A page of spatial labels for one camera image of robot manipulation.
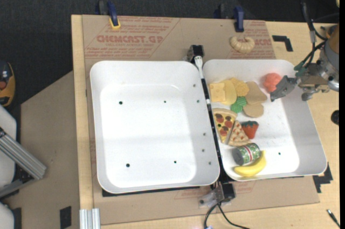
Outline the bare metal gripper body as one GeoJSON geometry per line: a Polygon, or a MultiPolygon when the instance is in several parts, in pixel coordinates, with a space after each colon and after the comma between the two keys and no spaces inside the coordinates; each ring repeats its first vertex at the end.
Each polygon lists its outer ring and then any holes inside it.
{"type": "Polygon", "coordinates": [[[296,72],[298,86],[313,91],[339,91],[339,69],[326,60],[318,60],[307,68],[302,67],[296,72]]]}

